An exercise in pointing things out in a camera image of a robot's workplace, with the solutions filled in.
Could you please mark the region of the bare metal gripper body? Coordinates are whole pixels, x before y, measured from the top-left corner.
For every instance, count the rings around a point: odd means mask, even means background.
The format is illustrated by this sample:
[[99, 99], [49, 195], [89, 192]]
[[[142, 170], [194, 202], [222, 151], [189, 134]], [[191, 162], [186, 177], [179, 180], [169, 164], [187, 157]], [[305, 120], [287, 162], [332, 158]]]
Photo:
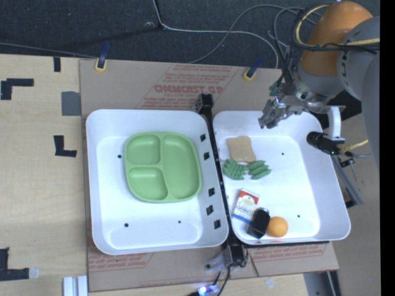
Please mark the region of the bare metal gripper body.
[[326, 113], [329, 98], [313, 92], [304, 83], [282, 83], [275, 95], [275, 107], [285, 110], [285, 114], [313, 112]]

